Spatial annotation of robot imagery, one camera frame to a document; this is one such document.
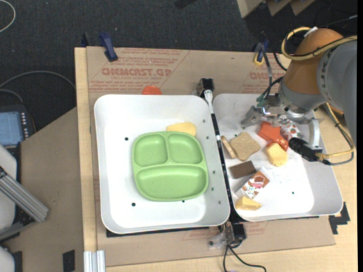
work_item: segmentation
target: white tray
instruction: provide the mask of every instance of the white tray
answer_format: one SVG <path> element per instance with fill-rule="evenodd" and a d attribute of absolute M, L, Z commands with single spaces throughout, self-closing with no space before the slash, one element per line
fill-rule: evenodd
<path fill-rule="evenodd" d="M 308 162 L 289 148 L 287 164 L 275 167 L 267 157 L 266 141 L 257 135 L 259 124 L 242 129 L 240 122 L 250 107 L 256 104 L 258 96 L 221 94 L 213 101 L 221 135 L 230 140 L 241 132 L 248 132 L 261 146 L 260 151 L 248 160 L 252 161 L 256 170 L 264 167 L 270 179 L 268 185 L 254 198 L 262 207 L 256 211 L 237 210 L 238 215 L 248 221 L 260 221 L 337 214 L 343 206 L 343 200 L 331 166 Z M 308 126 L 297 125 L 306 136 L 303 139 L 308 141 Z M 237 190 L 246 179 L 234 179 L 230 176 L 229 168 L 242 162 L 231 159 L 228 153 L 225 153 L 225 161 L 231 190 Z M 233 193 L 234 203 L 237 199 Z"/>
<path fill-rule="evenodd" d="M 124 234 L 218 226 L 230 205 L 207 103 L 193 95 L 105 95 L 94 106 L 98 146 L 101 216 L 112 232 Z M 134 140 L 165 131 L 177 122 L 196 125 L 206 157 L 209 186 L 184 202 L 155 202 L 137 190 L 132 170 Z"/>

